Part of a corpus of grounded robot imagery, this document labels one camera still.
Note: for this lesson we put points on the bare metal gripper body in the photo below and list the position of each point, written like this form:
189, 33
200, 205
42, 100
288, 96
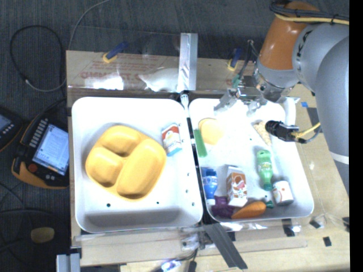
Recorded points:
249, 91

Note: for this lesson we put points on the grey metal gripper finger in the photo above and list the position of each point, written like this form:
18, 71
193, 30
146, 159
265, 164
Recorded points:
253, 106
225, 102

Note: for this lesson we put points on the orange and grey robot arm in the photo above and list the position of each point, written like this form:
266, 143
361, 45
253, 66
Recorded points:
326, 67

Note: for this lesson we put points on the beige pizza slice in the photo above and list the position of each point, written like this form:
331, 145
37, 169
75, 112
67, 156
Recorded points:
262, 133

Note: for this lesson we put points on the yellow round bowl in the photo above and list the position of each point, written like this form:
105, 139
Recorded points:
211, 130

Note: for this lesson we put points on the thin black and white rod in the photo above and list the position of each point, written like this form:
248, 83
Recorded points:
184, 101

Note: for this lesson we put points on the white plastic tray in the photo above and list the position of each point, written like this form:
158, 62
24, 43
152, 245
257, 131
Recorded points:
136, 109
238, 152

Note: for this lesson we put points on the green rectangular block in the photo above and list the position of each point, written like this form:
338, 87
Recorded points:
200, 143

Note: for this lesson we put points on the green plastic bottle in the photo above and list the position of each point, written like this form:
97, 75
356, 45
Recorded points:
264, 166

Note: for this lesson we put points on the red and white carton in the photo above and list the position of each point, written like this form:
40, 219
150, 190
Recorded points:
171, 139

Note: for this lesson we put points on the blue plastic bottle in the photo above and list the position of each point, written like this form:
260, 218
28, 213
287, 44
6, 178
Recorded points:
209, 181

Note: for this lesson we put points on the orange and white carton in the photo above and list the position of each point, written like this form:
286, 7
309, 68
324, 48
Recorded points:
236, 186

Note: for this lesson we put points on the white can orange print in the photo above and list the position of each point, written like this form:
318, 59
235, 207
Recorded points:
283, 193

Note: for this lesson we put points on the orange carrot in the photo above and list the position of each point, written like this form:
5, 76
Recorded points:
249, 210

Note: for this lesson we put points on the yellow divided plate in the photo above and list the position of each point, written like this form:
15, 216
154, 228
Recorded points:
141, 166

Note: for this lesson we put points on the purple grapes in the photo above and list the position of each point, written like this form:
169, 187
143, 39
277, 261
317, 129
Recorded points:
221, 210

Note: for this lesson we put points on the brown cardboard board red print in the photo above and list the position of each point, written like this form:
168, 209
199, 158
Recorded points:
136, 251

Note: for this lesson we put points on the yellow oval object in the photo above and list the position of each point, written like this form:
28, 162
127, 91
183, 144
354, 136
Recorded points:
42, 234

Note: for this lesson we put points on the black cylinder on white bracket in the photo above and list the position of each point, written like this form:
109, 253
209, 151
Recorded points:
280, 130

